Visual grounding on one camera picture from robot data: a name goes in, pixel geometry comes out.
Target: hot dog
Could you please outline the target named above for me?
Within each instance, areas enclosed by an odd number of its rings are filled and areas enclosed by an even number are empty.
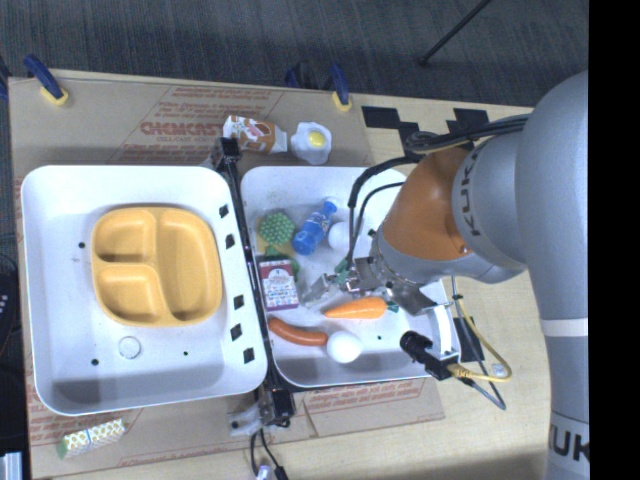
[[[269,320],[269,330],[275,335],[280,336],[283,340],[308,347],[321,347],[322,345],[326,345],[329,340],[329,336],[325,332],[307,331],[293,327],[279,318]]]

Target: white tray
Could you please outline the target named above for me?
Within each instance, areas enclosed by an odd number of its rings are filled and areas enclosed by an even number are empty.
[[[269,212],[284,210],[299,228],[311,211],[322,206],[326,197],[339,201],[333,222],[348,220],[347,201],[353,182],[364,171],[351,167],[257,167],[245,174],[241,192],[247,223],[252,237],[254,256],[257,223]],[[366,195],[374,188],[404,181],[405,176],[395,170],[387,170],[368,180],[360,191],[356,215]],[[358,238],[355,257],[368,255],[371,238],[369,229],[377,229],[389,211],[399,188],[383,190],[372,197],[366,206],[364,225]],[[329,247],[327,240],[311,256],[296,255],[300,263],[299,294],[305,291],[323,273],[333,273],[344,254]],[[441,282],[427,286],[424,293],[437,303],[446,302]],[[330,320],[322,311],[350,297],[338,292],[333,298],[320,304],[297,309],[285,309],[268,313],[285,322],[310,330],[332,332],[343,329],[356,334],[364,344],[360,357],[352,363],[341,364],[332,360],[326,347],[306,347],[289,343],[271,335],[274,362],[282,376],[294,386],[319,388],[326,386],[399,380],[428,376],[424,366],[413,362],[400,349],[400,337],[414,330],[434,337],[444,348],[459,350],[459,342],[448,310],[426,315],[411,316],[404,310],[398,313],[386,311],[379,320]]]
[[[91,274],[93,226],[112,209],[143,204],[191,210],[211,226],[224,295],[204,322],[128,326],[100,308]],[[266,354],[220,175],[203,167],[46,166],[25,178],[22,211],[35,387],[52,411],[77,416],[246,393],[262,383]],[[120,351],[126,337],[141,346],[133,359]]]

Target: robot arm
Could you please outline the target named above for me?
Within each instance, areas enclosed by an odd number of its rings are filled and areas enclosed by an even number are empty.
[[[407,295],[412,286],[529,271],[551,370],[546,480],[590,477],[587,89],[584,72],[547,94],[521,131],[425,156],[367,266],[413,314],[425,301]]]

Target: gray floor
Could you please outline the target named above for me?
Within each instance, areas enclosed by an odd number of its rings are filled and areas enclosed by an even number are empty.
[[[494,0],[419,67],[480,1],[0,0],[0,55],[16,76],[33,53],[56,68],[276,86],[303,60],[322,84],[335,61],[352,92],[523,106],[587,69],[589,0]],[[0,252],[15,257],[12,196],[2,105]],[[14,339],[0,363],[19,352]]]

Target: yellow bowl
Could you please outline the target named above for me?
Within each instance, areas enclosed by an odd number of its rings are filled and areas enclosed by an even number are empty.
[[[220,306],[222,271],[213,231],[190,211],[112,210],[96,223],[91,247],[100,307],[120,323],[195,324]]]

